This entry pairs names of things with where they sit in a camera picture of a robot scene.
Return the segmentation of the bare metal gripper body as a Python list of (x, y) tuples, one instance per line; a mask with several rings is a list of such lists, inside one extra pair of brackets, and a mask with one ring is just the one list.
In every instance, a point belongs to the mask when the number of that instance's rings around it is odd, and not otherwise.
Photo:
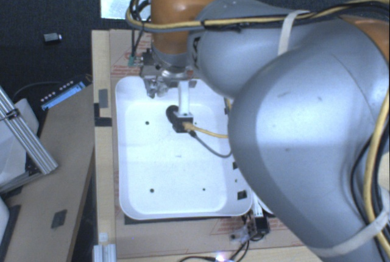
[(142, 59), (140, 77), (144, 80), (160, 81), (170, 86), (171, 82), (193, 78), (187, 53), (165, 54), (156, 49), (147, 49)]

